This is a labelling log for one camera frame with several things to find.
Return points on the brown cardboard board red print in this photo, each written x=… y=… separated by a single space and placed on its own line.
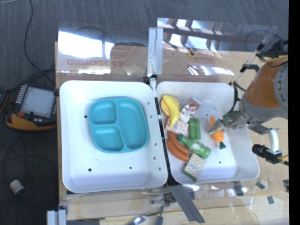
x=269 y=184

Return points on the green asparagus bundle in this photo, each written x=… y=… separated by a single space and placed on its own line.
x=194 y=128

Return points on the small red sausage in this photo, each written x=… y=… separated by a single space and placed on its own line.
x=166 y=122

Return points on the blue divided plate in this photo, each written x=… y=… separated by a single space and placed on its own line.
x=126 y=116

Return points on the orange sausage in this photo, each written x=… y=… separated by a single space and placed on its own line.
x=178 y=143
x=175 y=152

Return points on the yellow banana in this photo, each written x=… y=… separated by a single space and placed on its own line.
x=174 y=109

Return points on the green bottle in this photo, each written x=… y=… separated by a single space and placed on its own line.
x=197 y=147

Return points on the orange carrot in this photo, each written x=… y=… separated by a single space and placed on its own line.
x=219 y=137

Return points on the yellow ridged biscuit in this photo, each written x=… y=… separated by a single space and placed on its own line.
x=164 y=107

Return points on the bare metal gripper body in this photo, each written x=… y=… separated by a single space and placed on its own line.
x=236 y=121

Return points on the white and orange packet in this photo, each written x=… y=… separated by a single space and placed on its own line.
x=181 y=128

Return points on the green and white carton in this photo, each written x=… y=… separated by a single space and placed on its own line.
x=194 y=166

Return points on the brown and white carton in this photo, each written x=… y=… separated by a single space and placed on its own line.
x=189 y=109

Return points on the black cylinder on white bracket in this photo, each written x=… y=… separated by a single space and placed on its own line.
x=273 y=139

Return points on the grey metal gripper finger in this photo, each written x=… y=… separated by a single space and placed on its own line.
x=219 y=123
x=215 y=130

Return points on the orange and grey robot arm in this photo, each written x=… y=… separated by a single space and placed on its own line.
x=262 y=92

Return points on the small grey can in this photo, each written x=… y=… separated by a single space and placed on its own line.
x=17 y=186

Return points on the white plastic tray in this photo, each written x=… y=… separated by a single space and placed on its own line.
x=77 y=125
x=229 y=163

